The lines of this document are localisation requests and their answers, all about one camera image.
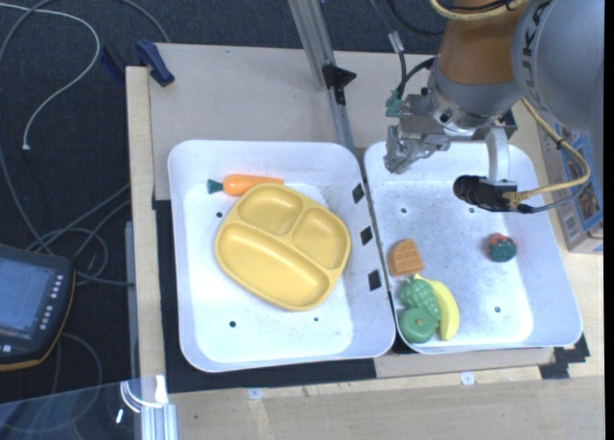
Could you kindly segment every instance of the black floor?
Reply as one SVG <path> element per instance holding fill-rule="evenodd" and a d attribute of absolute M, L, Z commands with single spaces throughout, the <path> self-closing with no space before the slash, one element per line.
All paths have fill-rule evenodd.
<path fill-rule="evenodd" d="M 0 0 L 32 6 L 42 0 Z M 171 41 L 299 48 L 286 0 L 130 0 L 150 12 Z M 416 25 L 442 28 L 440 17 L 426 0 L 395 0 L 398 10 Z M 163 37 L 152 22 L 118 0 L 59 0 L 50 9 L 69 12 L 89 22 L 102 44 L 115 48 L 126 64 L 137 64 L 138 39 Z M 323 12 L 336 50 L 388 52 L 390 44 L 366 0 L 327 0 Z M 0 7 L 0 41 L 20 11 Z M 432 54 L 436 36 L 401 31 L 409 53 Z M 92 60 L 95 42 L 80 23 L 37 15 L 20 28 L 0 63 L 0 146 L 14 190 L 40 234 L 65 227 L 130 182 L 125 91 L 97 63 L 74 87 L 51 101 L 32 124 L 30 151 L 22 150 L 22 135 L 36 108 L 54 91 L 77 77 Z M 80 224 L 92 229 L 122 202 L 113 203 Z M 28 247 L 34 240 L 12 200 L 8 181 L 0 178 L 0 243 Z M 77 258 L 76 267 L 96 272 L 105 256 L 100 278 L 125 281 L 124 232 L 130 208 L 119 209 L 95 240 Z M 53 249 L 72 256 L 87 237 L 70 233 Z M 0 402 L 46 395 L 96 384 L 95 351 L 103 366 L 102 382 L 130 377 L 127 289 L 82 282 L 66 325 L 71 337 L 60 339 L 56 351 L 38 367 L 0 373 Z"/>

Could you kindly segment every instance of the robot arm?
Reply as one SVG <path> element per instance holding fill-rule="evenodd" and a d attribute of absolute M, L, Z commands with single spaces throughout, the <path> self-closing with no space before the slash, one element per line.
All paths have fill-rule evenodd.
<path fill-rule="evenodd" d="M 405 98 L 389 128 L 389 171 L 402 173 L 451 141 L 485 140 L 488 177 L 463 176 L 455 193 L 488 210 L 513 208 L 504 196 L 516 191 L 507 180 L 514 125 L 506 119 L 521 99 L 578 131 L 594 124 L 600 149 L 604 0 L 455 0 L 441 13 L 450 20 L 428 87 Z"/>

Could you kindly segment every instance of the blue clamp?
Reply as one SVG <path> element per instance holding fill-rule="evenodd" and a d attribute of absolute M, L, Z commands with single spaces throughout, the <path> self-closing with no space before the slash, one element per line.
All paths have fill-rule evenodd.
<path fill-rule="evenodd" d="M 160 52 L 158 52 L 157 47 L 151 41 L 140 39 L 136 43 L 136 54 L 144 64 L 152 67 L 150 75 L 162 87 L 166 87 L 175 80 L 175 76 L 166 68 Z"/>

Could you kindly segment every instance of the toy carrot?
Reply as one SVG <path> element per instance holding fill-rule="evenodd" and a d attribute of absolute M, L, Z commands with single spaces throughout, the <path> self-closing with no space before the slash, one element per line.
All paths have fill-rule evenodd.
<path fill-rule="evenodd" d="M 252 174 L 229 174 L 224 178 L 223 182 L 209 179 L 207 181 L 207 191 L 209 194 L 224 191 L 231 197 L 240 197 L 249 188 L 260 183 L 275 183 L 283 184 L 283 179 L 277 177 L 267 177 L 262 175 Z"/>

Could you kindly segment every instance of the white cable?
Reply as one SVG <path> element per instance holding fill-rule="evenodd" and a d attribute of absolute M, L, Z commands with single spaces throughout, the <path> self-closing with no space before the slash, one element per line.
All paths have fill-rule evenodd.
<path fill-rule="evenodd" d="M 6 4 L 4 2 L 0 2 L 0 7 L 5 7 L 5 8 L 9 8 L 9 9 L 17 9 L 19 11 L 29 11 L 30 10 L 27 7 L 16 6 L 14 4 Z M 92 69 L 92 67 L 96 64 L 96 61 L 98 60 L 98 56 L 99 56 L 100 51 L 101 51 L 100 38 L 98 37 L 98 34 L 96 33 L 94 28 L 92 28 L 92 26 L 89 23 L 83 21 L 80 17 L 77 17 L 76 15 L 67 14 L 65 12 L 46 11 L 46 10 L 43 10 L 43 9 L 38 9 L 35 12 L 42 12 L 42 13 L 46 13 L 46 14 L 59 15 L 61 17 L 67 17 L 69 19 L 72 19 L 74 21 L 77 21 L 77 22 L 83 24 L 94 35 L 94 39 L 96 39 L 96 54 L 94 55 L 94 58 L 91 60 L 89 65 L 87 65 L 87 67 L 85 67 L 85 69 L 83 69 L 83 71 L 75 79 L 73 79 L 72 81 L 67 83 L 64 87 L 62 87 L 61 89 L 59 89 L 56 92 L 54 92 L 51 96 L 49 96 L 36 109 L 36 111 L 32 114 L 32 116 L 30 117 L 30 120 L 28 120 L 28 125 L 26 125 L 26 129 L 23 132 L 23 145 L 22 145 L 21 148 L 24 151 L 29 151 L 31 149 L 30 145 L 28 144 L 28 133 L 30 131 L 30 127 L 32 126 L 32 123 L 34 122 L 36 116 L 38 116 L 38 113 L 40 113 L 40 111 L 43 109 L 43 107 L 45 107 L 48 103 L 53 101 L 62 92 L 70 89 L 73 85 L 75 85 L 78 81 L 80 81 L 83 77 L 85 77 L 87 75 L 87 73 L 89 73 L 89 71 Z"/>

